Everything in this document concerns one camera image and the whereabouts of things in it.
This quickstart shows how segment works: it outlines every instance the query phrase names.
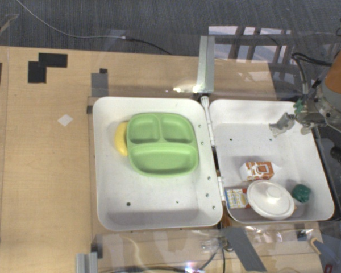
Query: black cable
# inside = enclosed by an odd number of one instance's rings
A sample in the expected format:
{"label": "black cable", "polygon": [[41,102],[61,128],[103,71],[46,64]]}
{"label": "black cable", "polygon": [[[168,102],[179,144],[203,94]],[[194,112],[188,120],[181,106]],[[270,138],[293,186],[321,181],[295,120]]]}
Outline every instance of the black cable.
{"label": "black cable", "polygon": [[222,250],[222,259],[223,259],[223,270],[222,270],[222,272],[225,273],[225,272],[226,272],[226,258],[225,258],[225,252],[224,252],[223,248],[222,248],[221,250]]}
{"label": "black cable", "polygon": [[215,258],[216,253],[217,253],[217,251],[216,251],[215,253],[213,253],[212,256],[211,256],[211,258],[210,258],[205,264],[203,264],[199,269],[200,269],[200,270],[205,269],[206,266],[207,266],[208,264],[210,264],[210,263],[212,262],[212,260]]}
{"label": "black cable", "polygon": [[167,53],[167,54],[169,54],[169,55],[171,55],[171,56],[173,55],[172,53],[166,51],[165,49],[163,49],[163,48],[161,48],[161,47],[159,47],[159,46],[157,46],[157,45],[155,45],[155,44],[152,44],[152,43],[150,43],[150,42],[147,42],[147,41],[145,41],[145,40],[135,39],[135,38],[132,38],[132,37],[130,37],[130,36],[125,36],[125,39],[124,39],[124,40],[126,40],[126,41],[128,41],[128,42],[139,42],[139,43],[149,44],[150,46],[155,47],[155,48],[161,50],[162,52],[165,52],[165,53]]}
{"label": "black cable", "polygon": [[180,268],[175,268],[175,267],[139,267],[139,266],[132,266],[123,270],[116,270],[116,271],[105,271],[103,273],[142,273],[144,271],[149,271],[149,270],[164,270],[164,271],[173,271],[177,273],[185,273],[184,269]]}
{"label": "black cable", "polygon": [[282,46],[280,45],[280,43],[277,42],[277,41],[276,41],[274,38],[272,38],[270,35],[268,35],[268,34],[261,34],[261,35],[267,36],[267,37],[270,38],[277,46],[282,47]]}
{"label": "black cable", "polygon": [[308,95],[308,92],[307,92],[307,89],[308,89],[308,84],[307,84],[307,80],[306,80],[306,75],[305,75],[305,72],[303,70],[303,67],[302,67],[302,64],[300,62],[300,60],[297,58],[297,57],[294,57],[292,55],[292,59],[296,62],[297,66],[298,66],[298,69],[300,70],[300,73],[301,73],[301,77],[302,77],[302,85],[305,86],[303,87],[303,96],[305,97],[306,95]]}
{"label": "black cable", "polygon": [[296,57],[298,57],[298,59],[301,61],[306,61],[306,62],[311,63],[311,64],[322,65],[322,66],[327,66],[327,67],[332,66],[332,63],[330,63],[328,61],[322,61],[322,60],[318,60],[318,59],[315,59],[312,57],[308,57],[304,53],[300,53],[300,52],[293,53],[292,58],[294,59]]}
{"label": "black cable", "polygon": [[336,29],[336,32],[335,32],[335,33],[336,33],[337,36],[341,36],[341,34],[339,33],[340,30],[341,30],[341,27],[339,27],[339,28]]}

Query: banana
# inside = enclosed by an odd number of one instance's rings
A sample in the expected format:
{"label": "banana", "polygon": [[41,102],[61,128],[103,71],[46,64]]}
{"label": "banana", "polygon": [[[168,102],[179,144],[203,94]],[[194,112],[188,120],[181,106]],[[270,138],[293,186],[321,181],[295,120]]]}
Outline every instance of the banana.
{"label": "banana", "polygon": [[120,123],[115,132],[115,148],[123,156],[127,156],[127,145],[126,145],[126,128],[128,121]]}

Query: small box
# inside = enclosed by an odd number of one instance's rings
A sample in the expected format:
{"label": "small box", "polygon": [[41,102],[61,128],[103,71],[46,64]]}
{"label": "small box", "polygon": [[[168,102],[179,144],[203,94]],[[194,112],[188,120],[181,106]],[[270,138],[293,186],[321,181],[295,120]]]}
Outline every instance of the small box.
{"label": "small box", "polygon": [[225,195],[227,199],[228,208],[250,208],[250,204],[248,202],[246,188],[226,188]]}
{"label": "small box", "polygon": [[272,162],[246,162],[240,167],[243,181],[269,180],[274,176],[276,166]]}

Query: gray carpet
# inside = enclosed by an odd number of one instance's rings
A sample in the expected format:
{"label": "gray carpet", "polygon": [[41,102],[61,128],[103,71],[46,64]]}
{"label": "gray carpet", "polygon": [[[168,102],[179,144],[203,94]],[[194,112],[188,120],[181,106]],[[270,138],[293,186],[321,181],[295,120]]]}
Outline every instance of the gray carpet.
{"label": "gray carpet", "polygon": [[[49,24],[75,35],[127,34],[171,53],[197,55],[211,25],[334,32],[341,0],[21,0]],[[14,0],[0,13],[18,13],[12,46],[163,53],[140,42],[75,39],[37,21]]]}

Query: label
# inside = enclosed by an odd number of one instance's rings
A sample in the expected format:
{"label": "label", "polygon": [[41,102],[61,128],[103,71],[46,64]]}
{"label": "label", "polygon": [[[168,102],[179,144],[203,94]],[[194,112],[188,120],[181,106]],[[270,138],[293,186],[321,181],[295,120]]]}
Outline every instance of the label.
{"label": "label", "polygon": [[243,180],[269,180],[274,176],[272,162],[246,162],[240,168]]}
{"label": "label", "polygon": [[249,208],[246,190],[246,188],[226,188],[225,195],[228,208]]}

